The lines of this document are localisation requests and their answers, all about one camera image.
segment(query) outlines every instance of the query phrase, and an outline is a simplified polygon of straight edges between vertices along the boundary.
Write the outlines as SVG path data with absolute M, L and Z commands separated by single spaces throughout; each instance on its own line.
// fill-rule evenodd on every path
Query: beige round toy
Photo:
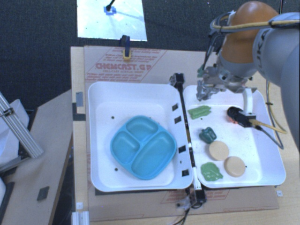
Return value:
M 222 161 L 225 160 L 229 155 L 229 149 L 227 145 L 221 141 L 214 141 L 209 147 L 210 155 L 213 159 Z
M 240 177 L 245 172 L 245 163 L 239 157 L 229 157 L 224 162 L 226 172 L 233 177 Z

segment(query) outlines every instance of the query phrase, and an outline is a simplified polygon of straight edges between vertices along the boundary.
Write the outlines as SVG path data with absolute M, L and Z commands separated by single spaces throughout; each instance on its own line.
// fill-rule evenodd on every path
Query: blue tape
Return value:
M 113 16 L 114 14 L 117 13 L 117 10 L 116 10 L 115 7 L 111 7 L 111 10 L 110 10 L 110 11 L 107 11 L 107 10 L 106 10 L 106 7 L 104 7 L 104 12 L 105 12 L 105 14 L 108 15 L 108 16 Z

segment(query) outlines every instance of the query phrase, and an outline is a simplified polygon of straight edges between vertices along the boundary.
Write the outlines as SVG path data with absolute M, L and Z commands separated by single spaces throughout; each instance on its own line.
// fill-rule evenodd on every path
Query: black floor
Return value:
M 204 51 L 210 22 L 247 1 L 142 0 L 148 41 L 131 45 Z M 258 1 L 279 10 L 280 0 Z M 118 46 L 117 40 L 78 38 L 76 9 L 76 0 L 0 0 L 0 92 L 9 102 L 19 98 L 35 109 L 69 90 L 71 46 Z M 300 0 L 284 0 L 283 13 L 299 10 Z M 69 223 L 71 170 L 54 224 Z

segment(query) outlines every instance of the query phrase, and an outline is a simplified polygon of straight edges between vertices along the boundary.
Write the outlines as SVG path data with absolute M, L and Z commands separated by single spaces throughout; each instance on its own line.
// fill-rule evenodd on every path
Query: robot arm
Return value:
M 258 70 L 281 88 L 285 115 L 299 149 L 299 13 L 278 15 L 264 3 L 248 2 L 231 13 L 230 26 L 218 26 L 220 20 L 215 19 L 211 28 L 227 35 L 216 64 L 205 70 L 204 64 L 198 70 L 202 79 L 197 99 L 209 99 L 226 89 L 242 93 Z

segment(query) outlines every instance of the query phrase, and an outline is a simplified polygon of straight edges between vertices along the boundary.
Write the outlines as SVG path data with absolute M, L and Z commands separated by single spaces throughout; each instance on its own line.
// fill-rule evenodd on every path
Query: blue plate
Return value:
M 113 157 L 134 176 L 149 180 L 159 175 L 175 155 L 173 136 L 154 120 L 135 116 L 113 136 Z

